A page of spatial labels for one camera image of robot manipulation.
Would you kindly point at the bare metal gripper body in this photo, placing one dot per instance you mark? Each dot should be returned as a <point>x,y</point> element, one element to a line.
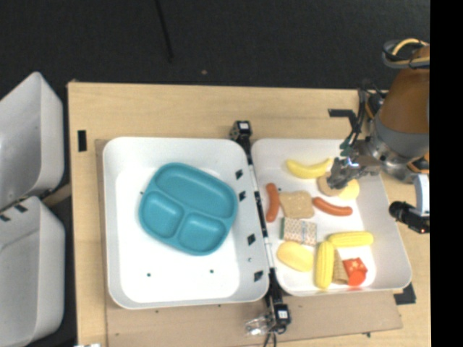
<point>392,165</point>

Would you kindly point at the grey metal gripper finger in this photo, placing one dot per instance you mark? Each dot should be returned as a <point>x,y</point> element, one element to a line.
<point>343,166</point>
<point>338,183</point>

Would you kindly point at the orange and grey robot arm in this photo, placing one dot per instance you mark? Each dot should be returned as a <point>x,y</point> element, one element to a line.
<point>405,103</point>

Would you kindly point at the brown round biscuit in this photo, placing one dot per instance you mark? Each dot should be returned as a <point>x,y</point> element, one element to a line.
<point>323,188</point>

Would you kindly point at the pale yellow round chip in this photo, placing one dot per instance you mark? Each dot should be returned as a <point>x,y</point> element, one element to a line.
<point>351,192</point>

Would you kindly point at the orange sausage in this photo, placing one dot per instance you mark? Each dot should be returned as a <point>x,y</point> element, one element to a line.
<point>332,207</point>
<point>272,202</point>

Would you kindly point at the yellow banana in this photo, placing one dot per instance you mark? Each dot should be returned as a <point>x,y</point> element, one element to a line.
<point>305,170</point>

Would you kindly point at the brown bread slice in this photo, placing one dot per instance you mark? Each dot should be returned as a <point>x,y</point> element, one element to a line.
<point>296,204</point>

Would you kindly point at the yellow corn cob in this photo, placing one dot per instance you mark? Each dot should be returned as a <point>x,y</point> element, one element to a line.
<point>324,264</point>
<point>351,239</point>

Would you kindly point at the pale patterned packet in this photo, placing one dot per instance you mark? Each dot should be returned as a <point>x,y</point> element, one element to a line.
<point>299,231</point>

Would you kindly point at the white plastic tray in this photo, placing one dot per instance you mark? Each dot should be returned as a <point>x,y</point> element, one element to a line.
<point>383,237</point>
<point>173,280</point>

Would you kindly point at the thin black and white rod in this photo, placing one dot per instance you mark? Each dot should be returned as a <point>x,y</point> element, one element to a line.
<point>257,201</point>

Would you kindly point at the yellow potato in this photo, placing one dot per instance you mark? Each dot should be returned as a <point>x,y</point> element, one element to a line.
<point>294,256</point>

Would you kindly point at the tan ice cream cone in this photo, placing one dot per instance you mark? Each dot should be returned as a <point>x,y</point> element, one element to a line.
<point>340,269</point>

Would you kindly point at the red fries carton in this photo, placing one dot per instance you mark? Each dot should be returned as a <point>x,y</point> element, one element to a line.
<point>355,270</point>

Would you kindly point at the blue divided plate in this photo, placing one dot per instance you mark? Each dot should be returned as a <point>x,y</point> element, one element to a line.
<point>188,208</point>

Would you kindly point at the black cylinder on white bracket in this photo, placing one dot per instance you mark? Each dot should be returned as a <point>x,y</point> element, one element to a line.
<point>408,212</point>

